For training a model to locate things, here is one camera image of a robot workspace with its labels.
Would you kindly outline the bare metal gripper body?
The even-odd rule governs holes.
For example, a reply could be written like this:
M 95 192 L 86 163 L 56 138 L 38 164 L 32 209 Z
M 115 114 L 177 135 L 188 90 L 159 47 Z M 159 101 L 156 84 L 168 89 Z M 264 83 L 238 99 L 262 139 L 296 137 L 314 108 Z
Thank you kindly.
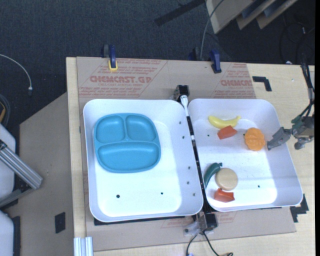
M 294 137 L 313 137 L 315 135 L 315 118 L 298 115 L 291 120 Z

